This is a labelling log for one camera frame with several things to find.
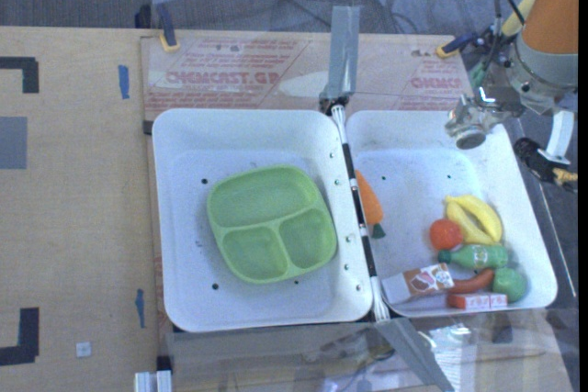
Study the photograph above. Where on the red sausage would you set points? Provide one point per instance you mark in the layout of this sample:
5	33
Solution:
473	283

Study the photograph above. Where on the green divided plate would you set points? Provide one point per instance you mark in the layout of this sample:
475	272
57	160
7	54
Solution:
266	197

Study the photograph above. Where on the orange round fruit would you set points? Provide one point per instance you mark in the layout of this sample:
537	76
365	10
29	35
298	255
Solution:
444	234

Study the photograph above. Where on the black cylinder on white bracket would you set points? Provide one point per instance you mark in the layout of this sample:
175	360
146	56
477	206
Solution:
561	133

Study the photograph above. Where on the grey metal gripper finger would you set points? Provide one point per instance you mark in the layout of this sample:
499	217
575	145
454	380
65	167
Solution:
465	126
486	97

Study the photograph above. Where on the orange carrot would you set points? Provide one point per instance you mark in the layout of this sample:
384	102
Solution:
369	202

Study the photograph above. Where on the yellow banana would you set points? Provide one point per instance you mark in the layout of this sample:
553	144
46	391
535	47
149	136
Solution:
480	216

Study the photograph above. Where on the white plastic tray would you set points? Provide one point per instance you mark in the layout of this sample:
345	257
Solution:
193	216
413	179

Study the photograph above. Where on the brown cardboard board red print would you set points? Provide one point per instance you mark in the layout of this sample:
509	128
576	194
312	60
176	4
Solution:
239	73

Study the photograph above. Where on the brown and white carton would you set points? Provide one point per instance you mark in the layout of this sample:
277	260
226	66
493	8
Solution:
420	283

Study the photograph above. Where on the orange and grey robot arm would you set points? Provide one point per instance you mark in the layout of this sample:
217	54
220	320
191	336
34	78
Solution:
551	14

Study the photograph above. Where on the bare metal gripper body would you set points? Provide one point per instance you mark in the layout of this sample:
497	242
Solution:
505	94

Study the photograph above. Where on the green round fruit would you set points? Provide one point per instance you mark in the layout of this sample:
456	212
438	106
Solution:
511	284

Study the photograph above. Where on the red flat packet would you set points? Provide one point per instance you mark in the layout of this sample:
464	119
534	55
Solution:
475	301

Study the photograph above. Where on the green bottle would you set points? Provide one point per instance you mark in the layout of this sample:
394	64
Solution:
478	257

